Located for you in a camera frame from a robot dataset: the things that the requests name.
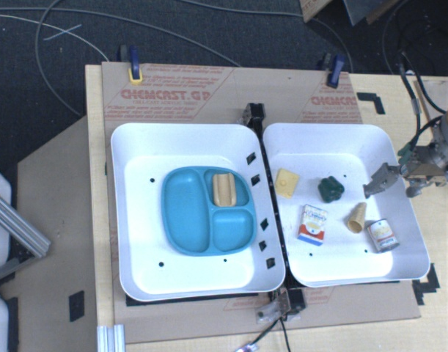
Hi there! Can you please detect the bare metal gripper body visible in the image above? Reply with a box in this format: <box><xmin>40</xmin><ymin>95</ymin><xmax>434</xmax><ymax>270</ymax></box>
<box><xmin>398</xmin><ymin>143</ymin><xmax>448</xmax><ymax>191</ymax></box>

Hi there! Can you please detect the tan ice cream cone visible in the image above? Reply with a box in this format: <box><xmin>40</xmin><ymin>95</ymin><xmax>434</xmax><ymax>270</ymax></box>
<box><xmin>346</xmin><ymin>202</ymin><xmax>368</xmax><ymax>234</ymax></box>

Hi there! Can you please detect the small white and orange can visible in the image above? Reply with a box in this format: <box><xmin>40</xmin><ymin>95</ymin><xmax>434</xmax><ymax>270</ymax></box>
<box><xmin>366</xmin><ymin>219</ymin><xmax>400</xmax><ymax>253</ymax></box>

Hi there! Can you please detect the white red and blue carton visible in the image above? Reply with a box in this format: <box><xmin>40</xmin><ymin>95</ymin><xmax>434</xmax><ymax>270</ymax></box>
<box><xmin>296</xmin><ymin>204</ymin><xmax>328</xmax><ymax>247</ymax></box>

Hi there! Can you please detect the white plastic tray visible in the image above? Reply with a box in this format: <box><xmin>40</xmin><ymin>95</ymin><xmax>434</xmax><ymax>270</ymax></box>
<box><xmin>109</xmin><ymin>122</ymin><xmax>287</xmax><ymax>303</ymax></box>
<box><xmin>262</xmin><ymin>122</ymin><xmax>431</xmax><ymax>288</ymax></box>

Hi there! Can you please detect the tan hot dog bun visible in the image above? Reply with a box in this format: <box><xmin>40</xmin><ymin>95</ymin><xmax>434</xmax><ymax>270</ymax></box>
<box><xmin>211</xmin><ymin>172</ymin><xmax>236</xmax><ymax>208</ymax></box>

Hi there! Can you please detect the brown cardboard board red print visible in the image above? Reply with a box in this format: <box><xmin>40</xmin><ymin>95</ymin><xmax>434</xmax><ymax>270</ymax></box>
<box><xmin>100</xmin><ymin>61</ymin><xmax>422</xmax><ymax>344</ymax></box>

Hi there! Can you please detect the blue divided plate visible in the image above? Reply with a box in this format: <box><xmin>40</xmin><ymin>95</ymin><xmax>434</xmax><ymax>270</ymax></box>
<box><xmin>161</xmin><ymin>166</ymin><xmax>256</xmax><ymax>257</ymax></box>

